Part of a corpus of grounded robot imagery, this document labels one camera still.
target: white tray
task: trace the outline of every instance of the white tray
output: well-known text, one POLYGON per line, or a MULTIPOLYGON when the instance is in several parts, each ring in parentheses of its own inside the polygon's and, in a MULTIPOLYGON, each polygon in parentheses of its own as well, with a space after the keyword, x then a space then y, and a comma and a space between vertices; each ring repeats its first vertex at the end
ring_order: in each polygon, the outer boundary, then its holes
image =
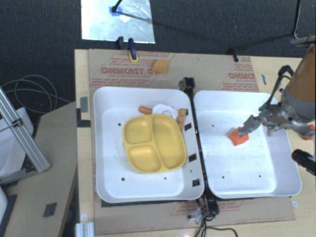
POLYGON ((110 203, 189 200, 200 197, 204 181, 190 100, 175 89, 140 89, 103 87, 94 94, 96 139, 96 188, 101 199, 110 203), (183 131, 187 161, 179 169, 142 174, 129 164, 122 137, 122 129, 130 118, 140 116, 139 106, 152 108, 158 103, 176 109, 188 109, 186 124, 192 128, 183 131))
POLYGON ((203 158, 211 191, 220 198, 293 196, 301 180, 285 130, 272 137, 260 126, 234 146, 228 138, 259 114, 266 93, 200 91, 194 97, 203 158))

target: wooden table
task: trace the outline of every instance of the wooden table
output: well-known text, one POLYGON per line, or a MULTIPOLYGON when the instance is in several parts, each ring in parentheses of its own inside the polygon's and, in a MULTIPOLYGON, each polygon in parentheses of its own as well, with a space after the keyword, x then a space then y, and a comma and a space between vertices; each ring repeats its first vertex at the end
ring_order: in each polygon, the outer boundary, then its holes
MULTIPOLYGON (((277 72, 280 67, 290 65, 292 68, 297 68, 301 59, 299 58, 278 58, 278 57, 250 57, 253 70, 257 79, 260 92, 271 93, 274 83, 277 79, 277 72), (262 75, 265 77, 266 85, 263 83, 262 75)), ((75 51, 76 62, 76 103, 77 108, 80 108, 80 99, 89 96, 89 65, 88 65, 88 50, 75 51)), ((282 82, 282 87, 285 87, 286 81, 282 82)), ((280 99, 280 93, 275 95, 276 99, 280 99)), ((81 113, 81 119, 90 119, 90 109, 81 113)), ((293 131, 288 131, 288 137, 292 149, 302 149, 312 153, 312 141, 305 141, 293 131)), ((94 205, 93 205, 93 178, 92 178, 92 149, 91 149, 91 131, 89 127, 80 127, 77 129, 78 134, 78 170, 79 170, 79 208, 81 213, 85 213, 87 218, 82 218, 81 223, 94 221, 94 205)), ((292 198, 297 201, 298 207, 294 208, 296 220, 270 222, 261 224, 248 225, 233 225, 240 237, 297 237, 297 236, 314 236, 316 232, 316 184, 315 177, 308 173, 304 168, 298 167, 302 180, 302 190, 299 195, 292 198)), ((128 234, 114 234, 113 237, 192 237, 196 229, 180 229, 167 231, 153 231, 128 234)), ((233 236, 227 232, 213 232, 208 230, 207 236, 233 236)))

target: cardboard sheet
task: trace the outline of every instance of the cardboard sheet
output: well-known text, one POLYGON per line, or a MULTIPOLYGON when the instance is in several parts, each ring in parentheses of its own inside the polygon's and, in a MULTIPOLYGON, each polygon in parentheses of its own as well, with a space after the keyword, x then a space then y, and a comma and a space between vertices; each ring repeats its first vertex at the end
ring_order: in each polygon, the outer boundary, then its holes
MULTIPOLYGON (((258 86, 250 58, 239 57, 235 63, 227 55, 137 52, 139 63, 130 63, 128 51, 90 50, 90 107, 93 117, 93 94, 103 86, 141 88, 177 88, 183 77, 194 77, 199 90, 257 92, 258 86), (168 74, 153 72, 158 59, 169 59, 168 74)), ((94 161, 94 126, 91 122, 94 161)), ((231 225, 295 219, 288 197, 269 197, 219 201, 220 213, 210 225, 231 225)), ((114 234, 198 227, 186 214, 197 208, 196 201, 116 205, 102 203, 94 190, 95 233, 114 234)))

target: metal plate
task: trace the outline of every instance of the metal plate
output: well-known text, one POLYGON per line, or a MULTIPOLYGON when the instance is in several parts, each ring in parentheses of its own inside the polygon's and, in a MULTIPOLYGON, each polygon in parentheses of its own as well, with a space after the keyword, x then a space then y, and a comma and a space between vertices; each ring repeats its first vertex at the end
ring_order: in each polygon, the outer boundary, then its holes
POLYGON ((123 0, 120 14, 111 13, 118 0, 81 0, 81 27, 84 40, 155 43, 149 0, 123 0))

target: robotic arm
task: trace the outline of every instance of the robotic arm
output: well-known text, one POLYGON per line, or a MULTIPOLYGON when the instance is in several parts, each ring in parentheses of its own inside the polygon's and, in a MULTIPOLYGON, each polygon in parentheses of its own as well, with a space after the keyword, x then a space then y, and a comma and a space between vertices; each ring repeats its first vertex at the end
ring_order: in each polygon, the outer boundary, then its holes
MULTIPOLYGON (((257 129, 261 124, 268 128, 268 135, 272 136, 279 129, 292 129, 302 137, 313 137, 315 145, 315 131, 308 123, 315 120, 315 36, 295 40, 298 45, 312 44, 307 54, 303 57, 296 72, 289 66, 284 66, 278 73, 276 84, 270 98, 259 108, 257 117, 251 115, 244 126, 238 129, 239 136, 245 135, 257 129), (282 91, 281 100, 277 105, 271 101, 278 90, 283 78, 290 79, 290 83, 282 91)), ((314 157, 301 150, 295 150, 292 158, 313 175, 315 170, 314 157)))

